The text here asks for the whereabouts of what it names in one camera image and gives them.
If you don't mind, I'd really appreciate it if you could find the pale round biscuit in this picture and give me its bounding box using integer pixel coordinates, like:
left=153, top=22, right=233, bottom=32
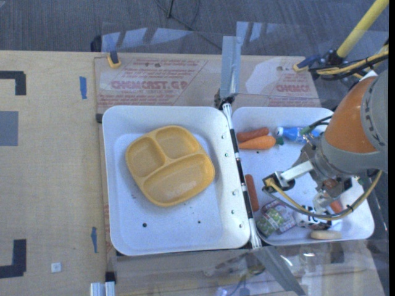
left=310, top=229, right=343, bottom=241

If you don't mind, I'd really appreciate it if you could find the black cylinder on white bracket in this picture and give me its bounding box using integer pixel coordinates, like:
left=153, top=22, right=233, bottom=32
left=262, top=160, right=314, bottom=194

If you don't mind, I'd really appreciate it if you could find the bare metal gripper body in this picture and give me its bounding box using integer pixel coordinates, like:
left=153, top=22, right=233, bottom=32
left=298, top=143, right=353, bottom=200

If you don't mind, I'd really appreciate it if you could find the black and white carton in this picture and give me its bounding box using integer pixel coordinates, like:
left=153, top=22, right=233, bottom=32
left=294, top=204, right=333, bottom=231

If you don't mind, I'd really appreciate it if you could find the yellow divided plate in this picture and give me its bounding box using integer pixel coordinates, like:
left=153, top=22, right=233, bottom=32
left=125, top=125, right=216, bottom=208

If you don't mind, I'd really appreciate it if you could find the orange carrot with green top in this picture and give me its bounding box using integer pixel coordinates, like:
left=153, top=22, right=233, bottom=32
left=238, top=134, right=285, bottom=150

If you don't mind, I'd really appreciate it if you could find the blue and white bottle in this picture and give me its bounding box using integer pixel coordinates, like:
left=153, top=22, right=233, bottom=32
left=275, top=126, right=322, bottom=144

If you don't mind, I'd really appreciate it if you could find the red-brown sausage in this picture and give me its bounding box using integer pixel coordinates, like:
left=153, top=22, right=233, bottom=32
left=244, top=173, right=260, bottom=213

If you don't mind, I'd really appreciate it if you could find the thin black and white rod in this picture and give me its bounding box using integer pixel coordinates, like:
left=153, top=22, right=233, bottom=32
left=222, top=102, right=263, bottom=250

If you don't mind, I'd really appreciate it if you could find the small orange carrot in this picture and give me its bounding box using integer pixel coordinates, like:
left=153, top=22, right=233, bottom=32
left=329, top=199, right=344, bottom=215

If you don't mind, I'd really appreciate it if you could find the green and red packet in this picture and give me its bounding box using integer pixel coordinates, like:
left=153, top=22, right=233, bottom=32
left=255, top=200, right=297, bottom=239

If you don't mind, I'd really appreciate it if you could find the black block with thin wires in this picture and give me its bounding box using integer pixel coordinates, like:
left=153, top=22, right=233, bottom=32
left=214, top=88, right=237, bottom=109

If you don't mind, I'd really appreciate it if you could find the brown cardboard board red print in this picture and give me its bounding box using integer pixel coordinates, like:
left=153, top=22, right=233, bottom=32
left=93, top=52, right=381, bottom=296

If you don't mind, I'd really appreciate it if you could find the dark orange carrot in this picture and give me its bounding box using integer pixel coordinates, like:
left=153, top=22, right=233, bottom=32
left=236, top=127, right=270, bottom=144

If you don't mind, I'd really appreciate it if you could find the white plastic tray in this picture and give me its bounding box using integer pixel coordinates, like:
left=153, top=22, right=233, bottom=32
left=231, top=106, right=376, bottom=247
left=101, top=105, right=251, bottom=257

